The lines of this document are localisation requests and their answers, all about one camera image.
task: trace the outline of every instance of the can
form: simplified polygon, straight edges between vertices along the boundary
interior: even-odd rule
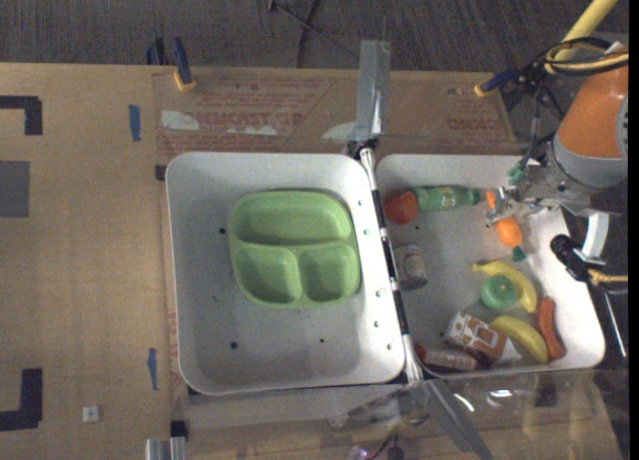
[[[406,243],[392,250],[397,265],[397,278],[401,289],[418,289],[426,285],[426,265],[421,247],[416,243]]]

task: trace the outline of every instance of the green plate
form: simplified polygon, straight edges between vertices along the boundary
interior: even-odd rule
[[[328,194],[271,191],[240,199],[229,225],[240,289],[270,307],[315,307],[359,288],[357,241],[350,214]]]

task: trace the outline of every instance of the green round object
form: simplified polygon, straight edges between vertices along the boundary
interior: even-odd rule
[[[517,291],[504,275],[486,278],[481,284],[481,301],[492,309],[510,307],[517,300]]]

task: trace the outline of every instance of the dark floor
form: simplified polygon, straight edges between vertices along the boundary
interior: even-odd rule
[[[145,64],[156,37],[180,36],[194,65],[356,68],[359,41],[384,38],[394,70],[497,72],[557,43],[590,1],[276,0],[269,11],[268,0],[0,0],[0,61]],[[629,0],[597,30],[627,40]],[[512,110],[522,138],[526,107]],[[627,273],[627,183],[597,200],[620,213],[604,254],[611,272]],[[610,298],[627,349],[627,295]],[[600,291],[593,301],[608,342],[602,392],[628,452],[627,359]]]

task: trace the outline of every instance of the yellow banana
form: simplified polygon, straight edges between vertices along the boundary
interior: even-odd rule
[[[485,264],[473,263],[472,270],[480,271],[487,275],[503,275],[508,277],[517,291],[517,299],[521,302],[523,308],[528,312],[534,312],[537,308],[537,292],[535,291],[535,287],[532,285],[532,282],[530,282],[530,279],[514,266],[498,259]]]
[[[541,337],[541,334],[525,321],[503,314],[492,320],[488,325],[497,332],[501,332],[515,340],[537,361],[544,364],[548,362],[546,342]]]

